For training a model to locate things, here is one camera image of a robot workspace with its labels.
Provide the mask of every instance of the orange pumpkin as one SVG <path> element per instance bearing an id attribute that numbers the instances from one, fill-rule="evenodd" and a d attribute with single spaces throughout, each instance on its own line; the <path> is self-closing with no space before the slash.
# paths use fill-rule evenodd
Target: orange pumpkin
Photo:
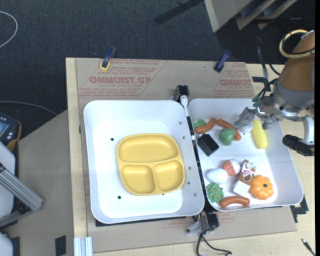
<path id="1" fill-rule="evenodd" d="M 250 186 L 250 192 L 257 199 L 266 200 L 274 194 L 272 183 L 268 177 L 254 176 Z"/>

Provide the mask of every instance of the brown sausage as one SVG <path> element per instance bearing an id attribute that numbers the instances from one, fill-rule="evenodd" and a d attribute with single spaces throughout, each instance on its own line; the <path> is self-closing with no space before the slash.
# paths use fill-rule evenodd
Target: brown sausage
<path id="1" fill-rule="evenodd" d="M 221 199 L 219 204 L 222 208 L 226 208 L 228 205 L 231 204 L 241 204 L 244 206 L 248 206 L 250 204 L 250 199 L 244 196 L 232 195 Z"/>
<path id="2" fill-rule="evenodd" d="M 226 129 L 234 129 L 234 130 L 235 130 L 235 134 L 234 134 L 233 139 L 234 139 L 235 141 L 240 141 L 240 140 L 241 140 L 241 135 L 240 135 L 240 133 L 237 131 L 237 129 L 236 129 L 231 123 L 229 123 L 229 122 L 227 122 L 227 121 L 225 121 L 225 120 L 223 120 L 223 119 L 218 119 L 218 120 L 216 121 L 216 124 L 217 124 L 218 126 L 221 126 L 221 127 L 223 127 L 223 128 L 226 128 Z"/>
<path id="3" fill-rule="evenodd" d="M 205 132 L 211 130 L 215 126 L 216 122 L 217 122 L 217 119 L 212 117 L 212 118 L 210 118 L 209 122 L 206 125 L 198 126 L 194 129 L 194 131 L 196 134 L 205 133 Z"/>

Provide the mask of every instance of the robotic hand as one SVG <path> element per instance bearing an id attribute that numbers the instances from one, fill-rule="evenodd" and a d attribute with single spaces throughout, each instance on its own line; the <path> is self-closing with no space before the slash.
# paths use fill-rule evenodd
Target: robotic hand
<path id="1" fill-rule="evenodd" d="M 284 51 L 284 43 L 295 34 L 302 34 L 301 40 L 293 53 L 288 54 Z M 248 125 L 256 115 L 263 121 L 264 129 L 283 118 L 303 122 L 303 139 L 286 135 L 282 142 L 303 156 L 314 156 L 314 120 L 298 114 L 315 104 L 315 31 L 298 29 L 286 34 L 279 44 L 279 51 L 288 58 L 282 73 L 277 79 L 264 83 L 262 91 L 252 100 L 255 108 L 246 107 L 235 122 L 235 127 Z M 272 93 L 266 96 L 266 92 L 271 91 L 271 84 Z"/>

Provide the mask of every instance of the black floor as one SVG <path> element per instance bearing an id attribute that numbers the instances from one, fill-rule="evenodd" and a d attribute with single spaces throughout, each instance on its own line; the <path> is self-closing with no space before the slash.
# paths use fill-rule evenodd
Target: black floor
<path id="1" fill-rule="evenodd" d="M 186 8 L 188 2 L 195 4 Z M 66 110 L 66 57 L 103 58 L 112 44 L 120 59 L 217 61 L 228 49 L 229 61 L 260 63 L 260 38 L 265 62 L 284 64 L 281 38 L 315 28 L 316 1 L 297 1 L 262 30 L 253 22 L 240 31 L 232 19 L 217 33 L 200 0 L 0 0 L 1 11 L 16 18 L 18 31 L 0 47 L 0 112 L 22 123 L 24 137 L 54 114 L 3 101 Z M 0 45 L 14 31 L 14 20 L 0 13 Z"/>

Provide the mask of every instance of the blue clamp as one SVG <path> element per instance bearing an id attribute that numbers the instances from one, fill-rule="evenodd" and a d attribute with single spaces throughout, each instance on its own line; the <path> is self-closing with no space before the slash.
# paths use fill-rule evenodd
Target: blue clamp
<path id="1" fill-rule="evenodd" d="M 110 59 L 112 59 L 116 54 L 116 47 L 113 47 L 112 45 L 108 46 L 108 50 L 106 51 L 104 59 L 100 63 L 100 69 L 102 71 L 107 71 L 110 67 Z"/>
<path id="2" fill-rule="evenodd" d="M 220 73 L 224 67 L 225 62 L 227 61 L 230 55 L 231 55 L 231 51 L 225 50 L 223 55 L 220 57 L 219 61 L 217 62 L 217 64 L 215 64 L 213 69 Z"/>

